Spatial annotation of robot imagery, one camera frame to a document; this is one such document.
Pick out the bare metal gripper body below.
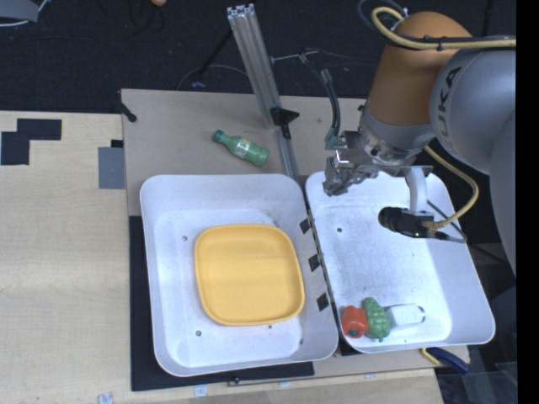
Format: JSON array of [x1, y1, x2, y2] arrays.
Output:
[[326, 130, 419, 177]]

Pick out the white plastic tray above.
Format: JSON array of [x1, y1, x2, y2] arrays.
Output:
[[139, 173, 340, 379], [304, 169, 497, 355]]

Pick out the green plastic bottle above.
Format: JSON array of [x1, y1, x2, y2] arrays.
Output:
[[211, 129, 270, 168]]

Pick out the yellow plate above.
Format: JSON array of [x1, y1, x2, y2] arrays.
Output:
[[193, 223, 307, 327]]

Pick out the red toy pepper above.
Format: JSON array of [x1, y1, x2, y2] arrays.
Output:
[[339, 305, 370, 339]]

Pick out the green toy grapes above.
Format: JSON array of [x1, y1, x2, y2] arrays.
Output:
[[361, 296, 392, 343]]

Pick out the white plastic bottle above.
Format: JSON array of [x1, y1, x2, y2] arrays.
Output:
[[384, 303, 427, 328]]

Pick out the brown cardboard board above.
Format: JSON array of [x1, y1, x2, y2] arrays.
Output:
[[120, 88, 472, 383]]

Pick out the black cylinder on white bracket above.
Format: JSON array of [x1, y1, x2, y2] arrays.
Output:
[[377, 165, 436, 240]]

